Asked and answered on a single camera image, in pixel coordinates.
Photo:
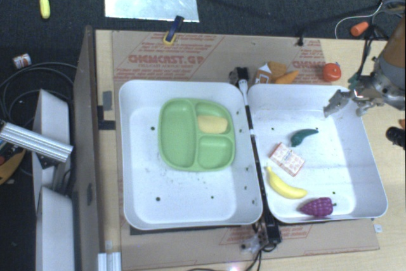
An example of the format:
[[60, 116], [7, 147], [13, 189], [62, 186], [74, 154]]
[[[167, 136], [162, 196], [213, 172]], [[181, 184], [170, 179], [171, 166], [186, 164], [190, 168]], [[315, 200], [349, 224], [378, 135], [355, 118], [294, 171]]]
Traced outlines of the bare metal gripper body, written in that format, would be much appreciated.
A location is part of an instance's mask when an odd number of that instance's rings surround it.
[[373, 107], [389, 105], [397, 110], [405, 110], [404, 76], [388, 78], [384, 75], [354, 75], [350, 78], [350, 89], [356, 103], [372, 102]]

